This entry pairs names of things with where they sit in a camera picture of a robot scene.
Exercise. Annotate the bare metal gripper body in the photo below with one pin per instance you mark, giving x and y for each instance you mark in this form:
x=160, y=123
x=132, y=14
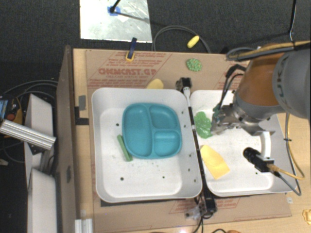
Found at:
x=239, y=116

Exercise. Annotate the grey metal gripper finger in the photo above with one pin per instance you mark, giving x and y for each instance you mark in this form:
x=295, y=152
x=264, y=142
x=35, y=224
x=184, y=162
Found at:
x=217, y=127
x=232, y=128

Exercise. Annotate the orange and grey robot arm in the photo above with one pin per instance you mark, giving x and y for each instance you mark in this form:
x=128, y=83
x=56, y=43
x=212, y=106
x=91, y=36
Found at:
x=262, y=81

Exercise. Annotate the green lettuce leaf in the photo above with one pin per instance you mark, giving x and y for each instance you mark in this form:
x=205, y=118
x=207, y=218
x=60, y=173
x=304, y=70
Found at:
x=202, y=127

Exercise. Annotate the thin black and white rod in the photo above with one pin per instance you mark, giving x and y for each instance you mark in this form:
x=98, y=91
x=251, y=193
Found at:
x=197, y=144

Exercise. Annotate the yellow cheese wedge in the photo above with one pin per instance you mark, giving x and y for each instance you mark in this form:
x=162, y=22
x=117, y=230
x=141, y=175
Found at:
x=215, y=162

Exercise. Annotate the white plastic tray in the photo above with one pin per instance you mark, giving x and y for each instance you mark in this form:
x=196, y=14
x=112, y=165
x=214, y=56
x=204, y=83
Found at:
x=243, y=178
x=145, y=178

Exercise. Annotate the green dotted round toy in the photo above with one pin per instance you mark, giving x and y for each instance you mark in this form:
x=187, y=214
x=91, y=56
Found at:
x=194, y=64

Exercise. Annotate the pale yellow round toy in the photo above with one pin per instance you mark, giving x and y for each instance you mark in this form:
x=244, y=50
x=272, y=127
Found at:
x=155, y=84

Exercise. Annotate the blue divided plate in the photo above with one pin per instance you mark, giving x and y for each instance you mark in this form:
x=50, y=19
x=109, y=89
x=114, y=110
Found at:
x=138, y=130

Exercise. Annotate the yellow oblong toy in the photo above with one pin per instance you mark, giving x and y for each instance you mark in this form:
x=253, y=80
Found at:
x=193, y=41

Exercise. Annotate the brown cardboard board red print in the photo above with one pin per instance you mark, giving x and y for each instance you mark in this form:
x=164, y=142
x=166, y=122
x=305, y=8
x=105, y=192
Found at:
x=145, y=67

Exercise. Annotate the green bean stick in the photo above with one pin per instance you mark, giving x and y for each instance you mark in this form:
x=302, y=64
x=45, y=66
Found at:
x=124, y=148

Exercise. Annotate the pale yellow crinkled toy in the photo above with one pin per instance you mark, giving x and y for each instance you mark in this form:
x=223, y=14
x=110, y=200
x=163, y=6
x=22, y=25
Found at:
x=307, y=215

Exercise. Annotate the black cylinder on white bracket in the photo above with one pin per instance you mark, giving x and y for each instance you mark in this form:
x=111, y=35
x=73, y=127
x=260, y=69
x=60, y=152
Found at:
x=257, y=158

